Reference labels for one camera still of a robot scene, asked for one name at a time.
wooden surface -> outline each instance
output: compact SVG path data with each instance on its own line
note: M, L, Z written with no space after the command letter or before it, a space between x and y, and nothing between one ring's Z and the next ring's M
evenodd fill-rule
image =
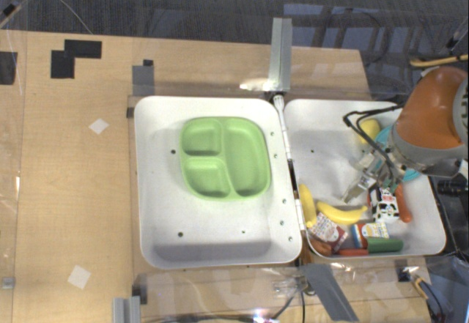
M0 36L0 40L4 40L4 35ZM74 80L51 79L51 50L63 50L66 38L103 41L102 59L76 59ZM129 132L125 114L128 96L132 93L132 65L141 65L143 59L155 62L158 93L182 93L181 90L186 93L196 88L196 92L205 94L213 90L228 95L238 93L239 83L245 79L267 76L270 48L214 42L27 34L14 323L108 323L112 299L130 296L133 260L139 258L133 257ZM310 92L319 88L322 95L330 95L329 90L333 89L334 95L342 97L343 91L337 91L337 87L343 85L352 96L368 96L357 51L295 48L292 77L294 87ZM88 128L97 119L109 123L100 135ZM84 289L67 282L75 265L91 272ZM167 294L156 295L154 290L153 304L143 311L147 316L174 313L173 306L177 313L179 309L197 312L204 310L205 303L214 311L242 308L240 301L247 298L253 303L251 293L271 290L272 280L278 279L278 275L264 275L261 270L254 272L260 272L262 277L253 279L252 272L250 269L155 270L152 278ZM383 279L382 282L393 291L393 301L389 304L379 301L377 291L370 289L376 302L354 302L365 314L363 316L378 322L380 306L389 306L392 311L405 304L410 304L410 308L402 313L413 319L425 312L423 300L409 289L410 285L405 287L404 293L401 290L404 286L396 286L395 281ZM230 292L226 296L220 287L224 283ZM187 297L188 288L193 297ZM211 300L210 296L216 296L214 290L220 297ZM356 292L351 289L346 294ZM263 305L259 294L262 292L256 294L255 302L258 303L259 298L259 304ZM277 308L283 300L269 294L265 303L266 307ZM325 314L319 313L322 308L317 300L311 304L307 322L328 322L325 318L312 320L313 316ZM293 304L285 315L291 316L291 321L285 318L285 322L300 321L298 311L300 309ZM408 321L428 320L409 318Z

white tape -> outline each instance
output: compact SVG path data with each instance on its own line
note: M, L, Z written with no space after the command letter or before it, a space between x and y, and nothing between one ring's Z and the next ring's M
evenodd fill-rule
M75 266L68 277L68 282L77 288L84 289L90 276L90 271L86 271L83 267Z
M108 126L109 126L109 124L107 122L105 122L103 119L98 119L88 127L93 132L100 135Z

